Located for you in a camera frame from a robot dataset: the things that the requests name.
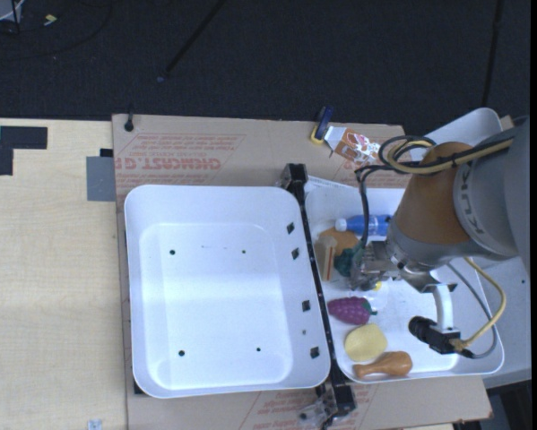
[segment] black tape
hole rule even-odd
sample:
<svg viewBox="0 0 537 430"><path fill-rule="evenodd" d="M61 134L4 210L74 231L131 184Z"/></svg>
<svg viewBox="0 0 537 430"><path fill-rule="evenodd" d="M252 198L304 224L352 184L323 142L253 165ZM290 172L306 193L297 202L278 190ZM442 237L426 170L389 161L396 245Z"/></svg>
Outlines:
<svg viewBox="0 0 537 430"><path fill-rule="evenodd" d="M0 127L0 176L13 175L13 150L45 150L48 129L46 127Z"/></svg>
<svg viewBox="0 0 537 430"><path fill-rule="evenodd" d="M99 150L99 156L101 156L102 158L112 158L113 150L111 148L101 148Z"/></svg>

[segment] white tray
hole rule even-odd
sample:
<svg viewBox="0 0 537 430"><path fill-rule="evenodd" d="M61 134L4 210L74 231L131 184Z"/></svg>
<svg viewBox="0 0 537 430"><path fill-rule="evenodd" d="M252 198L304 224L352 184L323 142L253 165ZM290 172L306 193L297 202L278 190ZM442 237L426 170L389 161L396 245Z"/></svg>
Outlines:
<svg viewBox="0 0 537 430"><path fill-rule="evenodd" d="M369 213L393 215L403 196L401 189L368 189ZM310 191L306 199L306 210L312 240L332 228L337 218L349 218L362 213L359 191L351 187L318 187ZM383 240L385 237L371 236L369 240ZM452 264L474 287L477 294L489 310L489 306L481 287L477 273L463 259L453 260ZM462 338L471 337L488 319L475 296L468 287L447 267L433 273L443 283L456 282L458 285L451 293L454 308L454 323L461 330ZM353 373L354 362L348 357L343 347L347 334L356 328L330 316L330 325L338 365L354 382L376 383L392 382L459 374L491 374L503 364L504 350L498 338L497 346L484 358L470 359L457 354L441 355L408 330L409 320L420 315L434 321L437 320L435 299L431 294L421 294L403 280L382 282L381 288L370 291L351 291L347 279L336 269L333 270L331 281L322 282L326 301L339 297L366 297L377 315L370 317L369 323L377 324L387 337L386 350L404 350L411 356L413 368L407 376L388 376L371 374L363 380ZM492 331L487 331L477 339L470 350L474 353L484 352L492 345Z"/></svg>
<svg viewBox="0 0 537 430"><path fill-rule="evenodd" d="M331 362L290 193L143 185L126 197L125 218L142 390L173 398L325 380Z"/></svg>

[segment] light wooden surface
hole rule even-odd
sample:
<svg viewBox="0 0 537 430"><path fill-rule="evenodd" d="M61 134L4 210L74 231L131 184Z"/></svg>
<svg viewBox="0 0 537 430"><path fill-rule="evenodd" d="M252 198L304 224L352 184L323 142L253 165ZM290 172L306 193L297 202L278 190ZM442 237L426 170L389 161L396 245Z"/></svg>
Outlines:
<svg viewBox="0 0 537 430"><path fill-rule="evenodd" d="M111 124L0 125L48 127L0 176L0 429L126 428L115 204L86 193Z"/></svg>

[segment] black cable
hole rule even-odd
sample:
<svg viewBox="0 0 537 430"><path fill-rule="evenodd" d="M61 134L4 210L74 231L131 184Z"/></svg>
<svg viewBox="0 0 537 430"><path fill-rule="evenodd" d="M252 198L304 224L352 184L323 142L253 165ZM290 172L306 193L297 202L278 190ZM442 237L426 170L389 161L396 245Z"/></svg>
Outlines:
<svg viewBox="0 0 537 430"><path fill-rule="evenodd" d="M486 107L489 99L489 90L491 89L491 80L493 78L493 70L495 68L495 54L498 47L499 29L501 27L501 19L503 18L503 6L505 0L497 0L495 8L495 18L493 20L493 33L491 35L491 47L489 48L489 59L487 62L487 72L485 75L485 84L483 86L483 96L481 106Z"/></svg>
<svg viewBox="0 0 537 430"><path fill-rule="evenodd" d="M412 145L408 145L407 147L405 148L401 148L399 149L395 154L394 154L394 160L395 161L398 161L399 158L401 158L405 153L407 153L408 151L411 151L411 150L415 150L415 149L423 149L425 150L426 148L429 148L429 147L426 147L425 145L420 145L420 144L412 144Z"/></svg>
<svg viewBox="0 0 537 430"><path fill-rule="evenodd" d="M174 56L174 58L167 65L164 73L157 78L158 82L164 82L169 77L172 69L175 68L175 66L178 64L178 62L182 58L182 56L184 56L185 53L188 51L188 49L193 45L193 43L195 43L196 39L200 37L201 33L203 33L204 29L206 29L206 26L210 23L210 21L217 14L217 12L221 10L222 6L226 3L226 1L227 0L219 0L216 3L216 5L206 15L206 17L203 19L200 25L196 28L195 32L186 41L185 45L182 48L180 48L180 51L178 51L177 55Z"/></svg>
<svg viewBox="0 0 537 430"><path fill-rule="evenodd" d="M19 28L19 18L17 17L17 7L15 5L15 0L11 0L11 7L13 9L13 20L15 21L15 28L17 29L17 34L21 32Z"/></svg>
<svg viewBox="0 0 537 430"><path fill-rule="evenodd" d="M455 161L457 159L459 159L459 158L469 157L470 155L472 155L474 153L477 153L478 151L484 151L487 148L499 145L502 142L507 142L507 141L513 140L513 138L514 137L512 135L510 135L510 136L508 136L508 137L506 137L505 139L502 139L502 140L494 140L494 141L491 141L491 142L480 143L480 144L470 148L469 150L458 151L456 153L453 153L453 154L451 154L449 156L445 156L445 157L438 157L438 158L436 158L436 160L434 160L432 162L422 163L421 166L423 168L433 168L433 167L437 167L437 166L439 166L441 164L444 164L444 163L447 163L447 162L452 162L452 163L455 164ZM377 152L378 158L386 166L392 168L398 174L409 174L409 172L406 172L406 171L401 170L401 169L393 168L392 165L390 164L390 162L387 159L385 159L384 151L385 151L385 148L386 148L386 146L388 144L393 143L393 142L398 142L398 141L401 141L401 140L404 140L404 141L407 141L407 142L413 142L413 141L416 141L416 140L420 140L420 141L428 142L431 145L436 145L436 143L434 141L432 141L430 138L417 137L417 136L412 136L412 135L401 135L401 136L397 136L397 137L392 137L391 139L389 139L386 142L384 142L380 146L380 148L379 148L379 150ZM397 158L395 158L395 160L399 159L406 152L408 152L408 151L410 151L410 150L412 150L414 148L418 148L418 147L425 148L422 145L414 145L413 144L413 145L409 145L406 148L402 148L402 149L398 150L396 152ZM400 164L402 166L406 166L408 168L415 168L420 164L420 161L401 162ZM436 172L432 172L432 173L428 173L428 174L419 174L419 175L432 176L435 173Z"/></svg>
<svg viewBox="0 0 537 430"><path fill-rule="evenodd" d="M354 172L356 173L356 177L358 178L358 181L360 183L364 183L366 181L366 178L368 178L370 175L377 172L378 170L395 171L395 169L392 168L391 166L371 165L371 166L364 166L363 168L358 168Z"/></svg>
<svg viewBox="0 0 537 430"><path fill-rule="evenodd" d="M360 242L363 247L368 244L369 233L369 203L366 193L366 184L362 181L359 183L359 196L361 197L362 210L364 211L364 230L361 233Z"/></svg>

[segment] metal bracket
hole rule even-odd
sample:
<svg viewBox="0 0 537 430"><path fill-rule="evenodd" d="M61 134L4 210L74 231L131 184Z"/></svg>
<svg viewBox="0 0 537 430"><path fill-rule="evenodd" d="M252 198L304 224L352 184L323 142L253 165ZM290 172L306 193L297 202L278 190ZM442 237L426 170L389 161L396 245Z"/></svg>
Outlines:
<svg viewBox="0 0 537 430"><path fill-rule="evenodd" d="M403 279L420 293L433 293L442 285L454 291L456 283L442 284L428 271L407 271L402 265L394 263L387 249L386 241L372 241L361 247L353 257L350 288L372 289L380 280Z"/></svg>
<svg viewBox="0 0 537 430"><path fill-rule="evenodd" d="M314 403L302 408L298 414L302 425L311 425L314 428L322 426L338 412L332 390L320 395Z"/></svg>
<svg viewBox="0 0 537 430"><path fill-rule="evenodd" d="M338 366L335 350L333 347L332 329L330 327L330 321L328 319L328 313L325 309L324 292L322 290L322 283L320 281L320 275L316 264L316 254L314 252L314 245L312 243L312 235L310 234L310 225L307 220L306 214L306 193L304 191L304 184L307 182L307 171L304 164L287 164L281 175L280 185L289 193L293 194L298 201L300 212L302 215L302 223L304 226L304 233L306 236L306 245L308 254L310 256L310 264L312 267L312 274L314 282L316 284L316 292L318 295L318 303L320 304L320 312L322 315L322 321L324 322L325 336L327 340L328 350L330 352L331 368L329 379L332 383L332 390L327 395L328 399L333 397L334 407L326 407L331 412L330 416L324 422L324 427L332 422L336 417L343 417L350 414L356 408L356 402L349 384L347 384L347 378ZM325 386L320 386L319 396L325 396ZM311 418L316 418L316 414L321 417L321 406L319 402L314 403L313 408L307 409L307 414Z"/></svg>

